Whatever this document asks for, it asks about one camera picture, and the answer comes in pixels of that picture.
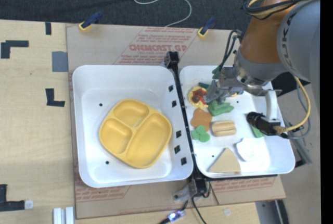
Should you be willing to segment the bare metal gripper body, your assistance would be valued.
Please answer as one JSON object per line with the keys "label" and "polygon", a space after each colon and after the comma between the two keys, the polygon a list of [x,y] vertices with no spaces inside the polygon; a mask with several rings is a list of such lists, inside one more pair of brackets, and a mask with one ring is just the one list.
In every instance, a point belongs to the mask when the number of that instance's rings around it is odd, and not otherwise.
{"label": "bare metal gripper body", "polygon": [[244,92],[263,96],[267,93],[263,88],[267,83],[252,77],[243,68],[225,66],[219,75],[217,90],[220,96],[242,95]]}

